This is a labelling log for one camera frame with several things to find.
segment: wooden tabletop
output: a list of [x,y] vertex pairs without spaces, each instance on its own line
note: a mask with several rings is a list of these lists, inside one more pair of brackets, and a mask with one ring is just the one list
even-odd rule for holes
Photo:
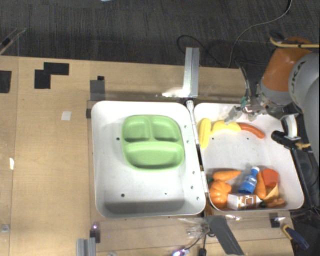
[[[35,70],[43,70],[45,62],[69,64],[69,75],[52,75],[51,89],[35,89]],[[13,171],[0,171],[0,206],[6,205],[0,208],[1,224],[11,225],[9,235],[0,236],[0,254],[75,256],[77,239],[88,239],[92,225],[86,117],[90,80],[105,77],[107,93],[161,95],[182,86],[184,67],[1,56],[0,70],[12,71],[10,93],[0,94],[1,129],[5,131],[0,142],[10,145],[6,150],[2,147],[1,167],[9,158],[15,161]],[[237,101],[244,94],[245,82],[239,70],[201,67],[199,90],[201,95]],[[62,120],[63,112],[71,112],[71,119]],[[279,228],[271,228],[268,216],[266,223],[257,224],[263,217],[231,226],[246,255],[294,255],[290,241]],[[280,217],[291,223],[288,212]],[[152,231],[154,236],[147,241],[130,222],[126,229],[110,229],[118,243],[109,248],[97,244],[97,255],[107,256],[116,249],[118,256],[170,256],[193,242],[187,238],[186,225],[179,222],[174,221],[174,235],[168,228],[159,232],[155,226],[158,231]],[[190,255],[198,255],[201,243]],[[225,255],[216,238],[209,238],[206,248],[208,256]]]

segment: white cable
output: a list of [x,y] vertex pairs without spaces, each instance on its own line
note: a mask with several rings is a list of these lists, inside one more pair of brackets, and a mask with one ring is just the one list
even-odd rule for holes
[[234,54],[234,49],[235,49],[235,46],[236,46],[238,40],[240,39],[240,37],[242,37],[248,30],[250,30],[250,29],[252,29],[252,28],[255,28],[255,27],[258,27],[258,26],[262,26],[262,25],[267,25],[267,24],[270,24],[270,23],[273,23],[273,22],[276,22],[276,21],[282,19],[282,18],[283,18],[284,16],[286,16],[287,13],[290,11],[293,1],[294,1],[294,0],[291,0],[288,9],[287,9],[287,10],[285,11],[285,13],[282,14],[280,17],[278,17],[278,18],[276,18],[276,19],[273,19],[273,20],[270,20],[270,21],[267,21],[267,22],[259,23],[259,24],[256,24],[256,25],[252,25],[252,26],[248,27],[246,30],[244,30],[244,31],[236,38],[236,40],[235,40],[235,42],[234,42],[234,44],[233,44],[233,46],[232,46],[232,49],[231,49],[230,60],[229,60],[229,64],[228,64],[227,69],[230,68],[230,66],[231,66],[232,56],[233,56],[233,54]]

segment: green plate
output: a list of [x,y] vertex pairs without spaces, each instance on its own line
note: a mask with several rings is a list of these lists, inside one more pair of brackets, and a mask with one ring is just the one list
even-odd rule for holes
[[129,166],[140,171],[163,171],[185,161],[179,125],[162,115],[134,115],[122,126],[122,150]]

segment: orange pumpkin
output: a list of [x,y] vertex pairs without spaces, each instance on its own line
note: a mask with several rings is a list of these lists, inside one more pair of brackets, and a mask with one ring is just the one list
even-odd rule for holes
[[211,183],[209,192],[210,199],[214,206],[221,209],[228,204],[228,194],[232,191],[231,186],[221,180]]

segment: toy water bottle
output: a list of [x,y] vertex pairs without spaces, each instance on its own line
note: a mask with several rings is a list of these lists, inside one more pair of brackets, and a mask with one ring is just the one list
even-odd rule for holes
[[241,194],[252,194],[257,185],[257,174],[260,172],[259,167],[252,167],[251,174],[244,178],[244,182],[239,188]]

